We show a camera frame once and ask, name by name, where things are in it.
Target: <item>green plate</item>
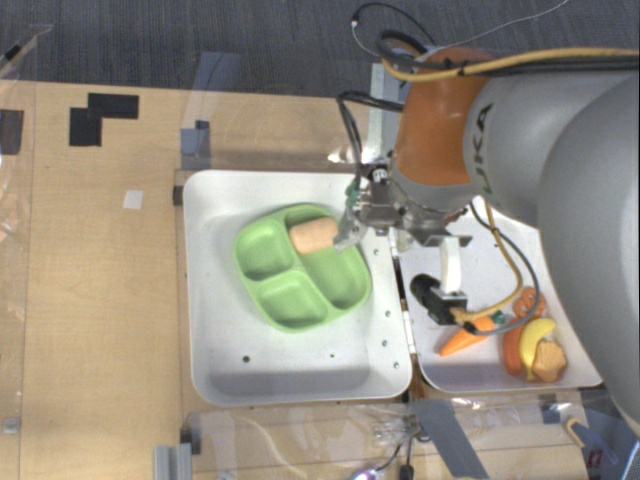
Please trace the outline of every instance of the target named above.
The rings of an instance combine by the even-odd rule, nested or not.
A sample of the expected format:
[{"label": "green plate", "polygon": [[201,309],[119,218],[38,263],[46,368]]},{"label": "green plate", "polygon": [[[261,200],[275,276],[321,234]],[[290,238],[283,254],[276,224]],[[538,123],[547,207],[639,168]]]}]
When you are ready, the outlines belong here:
[{"label": "green plate", "polygon": [[306,331],[360,307],[371,294],[371,275],[357,247],[296,253],[289,229],[331,217],[312,204],[279,210],[244,227],[233,259],[267,322],[286,332]]}]

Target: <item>yellow toy banana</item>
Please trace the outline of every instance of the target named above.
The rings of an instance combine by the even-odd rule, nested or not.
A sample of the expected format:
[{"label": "yellow toy banana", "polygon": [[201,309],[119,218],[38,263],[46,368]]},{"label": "yellow toy banana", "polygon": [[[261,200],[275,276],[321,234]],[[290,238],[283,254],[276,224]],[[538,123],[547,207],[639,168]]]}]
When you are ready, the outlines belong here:
[{"label": "yellow toy banana", "polygon": [[525,325],[520,335],[518,351],[520,360],[527,372],[527,380],[534,380],[533,361],[536,358],[538,342],[555,328],[556,323],[551,318],[536,318]]}]

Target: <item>white tray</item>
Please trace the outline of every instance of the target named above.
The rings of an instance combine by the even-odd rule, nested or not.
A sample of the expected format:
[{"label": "white tray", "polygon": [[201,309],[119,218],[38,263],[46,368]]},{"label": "white tray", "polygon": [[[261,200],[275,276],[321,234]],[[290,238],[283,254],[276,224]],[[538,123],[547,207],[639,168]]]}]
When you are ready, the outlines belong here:
[{"label": "white tray", "polygon": [[[478,198],[475,203],[479,213],[484,216],[482,200]],[[466,350],[440,357],[438,350],[454,328],[437,325],[409,290],[409,284],[417,274],[425,273],[440,278],[440,253],[438,248],[415,246],[400,255],[400,265],[413,321],[414,338],[425,378],[435,388],[448,393],[576,388],[599,384],[600,376],[560,305],[542,255],[538,232],[497,212],[494,213],[497,226],[523,250],[536,271],[548,303],[546,316],[553,318],[557,323],[553,338],[562,345],[568,366],[564,375],[553,384],[531,383],[523,378],[512,377],[506,373],[503,366],[502,337],[490,337]],[[461,250],[462,290],[469,297],[469,307],[479,309],[510,293],[515,284],[514,275],[496,248],[491,234],[470,214],[451,224],[448,229],[453,234],[473,236],[470,244]],[[516,259],[525,280],[528,280],[529,275],[524,264],[515,253],[512,256]],[[508,321],[513,313],[509,309],[504,312],[509,313]]]},{"label": "white tray", "polygon": [[361,244],[369,300],[299,334],[267,324],[236,272],[236,233],[297,203],[339,217],[352,176],[203,171],[184,187],[191,366],[207,401],[222,406],[389,398],[409,385],[411,362],[387,238]]}]

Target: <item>wooden table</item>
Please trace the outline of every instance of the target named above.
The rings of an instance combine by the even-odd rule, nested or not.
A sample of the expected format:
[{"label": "wooden table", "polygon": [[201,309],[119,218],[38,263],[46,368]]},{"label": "wooden table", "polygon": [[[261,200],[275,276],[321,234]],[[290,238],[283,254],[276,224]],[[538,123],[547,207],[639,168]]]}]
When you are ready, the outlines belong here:
[{"label": "wooden table", "polygon": [[[139,95],[139,119],[105,119],[102,147],[70,147],[69,109],[86,107],[89,92]],[[346,150],[342,123],[334,102],[317,98],[207,93],[194,99],[188,91],[48,83],[38,83],[35,94],[19,478],[149,479],[154,447],[177,444],[188,412],[213,409],[184,371],[184,332],[181,357],[172,201],[180,129],[193,127],[208,109],[216,167],[322,169],[332,166],[327,151],[337,158]],[[357,117],[364,126],[366,111]],[[143,192],[140,209],[123,208],[130,190]],[[324,418],[326,408],[309,410]],[[344,426],[332,414],[317,439],[335,438],[331,425]],[[276,427],[265,428],[287,456]],[[0,450],[9,458],[0,465],[2,478],[15,478],[15,452]],[[586,478],[578,448],[568,443],[521,453],[493,449],[480,458],[504,478],[518,460],[535,478]],[[319,460],[297,471],[238,464],[232,473],[344,478],[361,465],[356,459],[339,468]],[[433,450],[416,451],[414,464],[416,479],[427,478],[420,471],[449,478]],[[197,480],[218,478],[199,470]]]}]

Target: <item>yellow cable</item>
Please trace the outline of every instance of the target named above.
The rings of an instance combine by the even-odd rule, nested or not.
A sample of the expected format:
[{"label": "yellow cable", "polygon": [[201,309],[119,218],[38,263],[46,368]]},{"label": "yellow cable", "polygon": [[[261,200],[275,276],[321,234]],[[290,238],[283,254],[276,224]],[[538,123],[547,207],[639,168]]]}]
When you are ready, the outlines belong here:
[{"label": "yellow cable", "polygon": [[499,309],[505,307],[507,304],[511,304],[520,295],[520,290],[522,290],[522,273],[520,272],[520,269],[518,269],[518,266],[515,264],[513,258],[511,258],[509,252],[502,243],[502,237],[500,236],[500,231],[498,230],[498,228],[496,228],[496,223],[493,219],[493,212],[491,211],[491,207],[487,203],[485,203],[484,205],[487,209],[487,218],[489,219],[489,225],[491,226],[491,234],[493,235],[493,238],[495,239],[496,244],[498,245],[498,248],[502,253],[502,256],[504,256],[504,259],[507,261],[507,263],[511,267],[511,270],[516,276],[516,287],[510,295],[502,299],[500,302],[488,306],[484,309],[480,309],[478,311],[467,311],[463,308],[451,308],[451,314],[454,316],[456,323],[458,324],[470,322],[472,320],[475,320],[476,318],[480,318],[481,316],[487,316],[495,313]]},{"label": "yellow cable", "polygon": [[640,52],[638,50],[624,50],[619,48],[556,48],[552,50],[520,53],[500,59],[469,64],[462,70],[461,68],[454,68],[429,73],[405,73],[404,71],[395,69],[386,59],[382,59],[382,64],[385,69],[398,80],[405,82],[433,82],[460,75],[480,75],[499,69],[543,60],[575,59],[580,57],[621,57],[629,55],[638,56]]}]

